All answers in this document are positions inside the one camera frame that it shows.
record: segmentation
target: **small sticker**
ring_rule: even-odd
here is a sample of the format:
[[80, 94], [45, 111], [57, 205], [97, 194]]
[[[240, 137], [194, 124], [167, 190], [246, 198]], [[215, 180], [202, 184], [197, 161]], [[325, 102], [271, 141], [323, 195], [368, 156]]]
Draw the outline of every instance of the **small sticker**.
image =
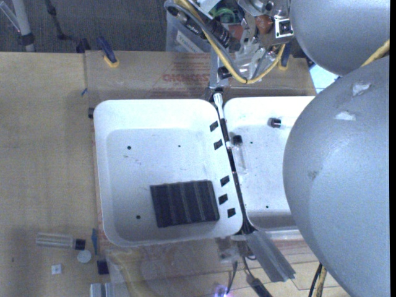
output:
[[230, 177], [229, 176], [225, 176], [220, 180], [220, 184], [222, 185], [222, 187], [228, 183], [230, 181]]
[[235, 208], [231, 208], [227, 210], [228, 218], [231, 218], [232, 216], [236, 215]]
[[215, 147], [215, 150], [217, 150], [219, 147], [223, 146], [223, 141], [220, 139], [217, 142], [214, 142], [213, 146]]
[[176, 41], [190, 53], [203, 53], [203, 51], [197, 45], [195, 45], [187, 36], [185, 36], [180, 31], [178, 31], [178, 34], [176, 35]]
[[356, 116], [348, 111], [342, 111], [334, 117], [337, 120], [356, 121]]
[[355, 96], [359, 96], [362, 95], [366, 92], [366, 90], [368, 88], [370, 88], [371, 84], [365, 84], [362, 82], [357, 82], [353, 85], [352, 87], [352, 95]]
[[218, 198], [218, 204], [222, 205], [228, 200], [227, 194], [224, 194]]
[[210, 125], [210, 131], [213, 132], [218, 127], [218, 122], [215, 121]]

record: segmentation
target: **gray carpet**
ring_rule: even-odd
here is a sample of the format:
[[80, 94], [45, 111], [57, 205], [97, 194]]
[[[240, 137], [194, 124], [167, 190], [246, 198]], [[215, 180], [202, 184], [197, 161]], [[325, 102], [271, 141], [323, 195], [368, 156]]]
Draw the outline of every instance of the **gray carpet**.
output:
[[[11, 0], [4, 0], [12, 8]], [[114, 50], [164, 51], [165, 0], [51, 0], [65, 34], [86, 38], [98, 49], [103, 35]], [[37, 52], [75, 53], [76, 42], [61, 41], [44, 0], [24, 0]], [[0, 51], [24, 51], [20, 38], [0, 12]]]

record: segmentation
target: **small bottle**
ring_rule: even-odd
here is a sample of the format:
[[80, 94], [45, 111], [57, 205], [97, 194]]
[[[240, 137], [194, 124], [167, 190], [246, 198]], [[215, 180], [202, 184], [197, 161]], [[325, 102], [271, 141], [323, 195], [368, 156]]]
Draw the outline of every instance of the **small bottle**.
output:
[[75, 249], [83, 251], [85, 249], [84, 239], [74, 239], [71, 235], [62, 235], [58, 233], [37, 233], [37, 246], [54, 247], [60, 249]]
[[241, 136], [233, 137], [233, 156], [235, 161], [236, 172], [238, 174], [247, 174], [246, 162], [243, 152], [243, 141]]

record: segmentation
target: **blue clamp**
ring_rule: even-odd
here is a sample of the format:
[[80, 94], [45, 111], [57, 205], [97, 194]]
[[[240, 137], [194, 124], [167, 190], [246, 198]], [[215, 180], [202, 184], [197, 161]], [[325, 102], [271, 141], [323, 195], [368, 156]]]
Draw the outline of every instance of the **blue clamp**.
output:
[[98, 255], [98, 231], [96, 229], [92, 229], [91, 240], [93, 249], [95, 250], [95, 255]]
[[110, 44], [105, 40], [104, 37], [98, 37], [97, 42], [99, 47], [105, 54], [105, 62], [112, 68], [117, 67], [119, 65], [119, 61], [116, 59], [116, 55], [114, 54]]

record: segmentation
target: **metal tripod leg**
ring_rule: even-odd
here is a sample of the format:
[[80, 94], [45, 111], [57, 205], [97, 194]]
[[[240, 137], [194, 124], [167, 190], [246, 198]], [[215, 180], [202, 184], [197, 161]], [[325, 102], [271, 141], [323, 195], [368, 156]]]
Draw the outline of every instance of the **metal tripod leg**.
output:
[[30, 30], [30, 24], [26, 14], [24, 0], [12, 0], [12, 4], [14, 5], [15, 15], [18, 20], [20, 34], [22, 35], [22, 44], [24, 47], [26, 47], [26, 51], [34, 52], [34, 36]]
[[17, 17], [3, 0], [0, 0], [0, 10], [2, 10], [6, 17], [10, 20], [17, 32], [20, 33]]
[[47, 6], [47, 11], [51, 15], [52, 20], [55, 24], [56, 31], [58, 33], [58, 38], [60, 40], [66, 40], [67, 36], [63, 33], [61, 25], [59, 24], [58, 18], [56, 17], [56, 9], [52, 5], [51, 0], [44, 0], [45, 5]]

